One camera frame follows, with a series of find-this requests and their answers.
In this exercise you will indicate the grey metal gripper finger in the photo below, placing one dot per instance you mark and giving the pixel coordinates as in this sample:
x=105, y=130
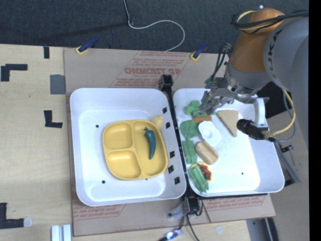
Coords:
x=204, y=103
x=213, y=105

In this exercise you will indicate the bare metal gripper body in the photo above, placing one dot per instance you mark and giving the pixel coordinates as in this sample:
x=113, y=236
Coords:
x=227, y=88

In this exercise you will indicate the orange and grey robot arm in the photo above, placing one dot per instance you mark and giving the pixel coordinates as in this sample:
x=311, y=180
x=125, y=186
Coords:
x=286, y=49

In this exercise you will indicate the green broccoli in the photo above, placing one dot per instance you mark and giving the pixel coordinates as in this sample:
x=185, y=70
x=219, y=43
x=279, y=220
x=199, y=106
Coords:
x=191, y=107

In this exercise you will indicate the orange carrot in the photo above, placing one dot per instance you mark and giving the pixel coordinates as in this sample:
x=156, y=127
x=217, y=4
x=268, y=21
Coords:
x=200, y=119

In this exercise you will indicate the tan triangular bread slice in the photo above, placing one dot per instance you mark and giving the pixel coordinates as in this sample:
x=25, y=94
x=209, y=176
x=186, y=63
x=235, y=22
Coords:
x=229, y=120

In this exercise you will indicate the white fried egg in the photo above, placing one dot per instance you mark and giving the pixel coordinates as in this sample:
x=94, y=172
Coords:
x=209, y=133

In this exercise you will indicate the green lettuce leaf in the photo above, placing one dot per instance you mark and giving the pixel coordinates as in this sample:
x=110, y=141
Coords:
x=189, y=129

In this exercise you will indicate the tan bread roll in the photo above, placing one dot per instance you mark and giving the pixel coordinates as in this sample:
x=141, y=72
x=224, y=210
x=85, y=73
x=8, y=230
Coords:
x=206, y=152

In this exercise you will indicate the pale yellow rounded toy food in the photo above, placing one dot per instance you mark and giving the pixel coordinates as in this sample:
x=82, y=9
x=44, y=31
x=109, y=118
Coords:
x=158, y=120

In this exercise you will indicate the green asparagus bundle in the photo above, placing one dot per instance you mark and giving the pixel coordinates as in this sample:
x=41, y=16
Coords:
x=189, y=151
x=199, y=181

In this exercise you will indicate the white plastic tray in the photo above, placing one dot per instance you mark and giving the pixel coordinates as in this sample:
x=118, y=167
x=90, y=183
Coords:
x=125, y=192
x=238, y=164

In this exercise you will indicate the pizza slice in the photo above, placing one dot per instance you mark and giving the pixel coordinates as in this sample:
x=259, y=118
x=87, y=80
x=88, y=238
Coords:
x=206, y=171

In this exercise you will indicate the dark green chili pepper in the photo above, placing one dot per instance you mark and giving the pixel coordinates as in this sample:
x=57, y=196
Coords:
x=151, y=142

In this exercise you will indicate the yellow divided plate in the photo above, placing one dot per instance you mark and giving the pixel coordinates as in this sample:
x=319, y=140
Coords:
x=120, y=159

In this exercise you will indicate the brown cardboard board red print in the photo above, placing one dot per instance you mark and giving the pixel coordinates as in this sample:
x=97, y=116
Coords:
x=105, y=69

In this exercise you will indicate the black cylinder on white bracket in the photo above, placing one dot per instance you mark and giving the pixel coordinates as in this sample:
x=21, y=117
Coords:
x=250, y=128

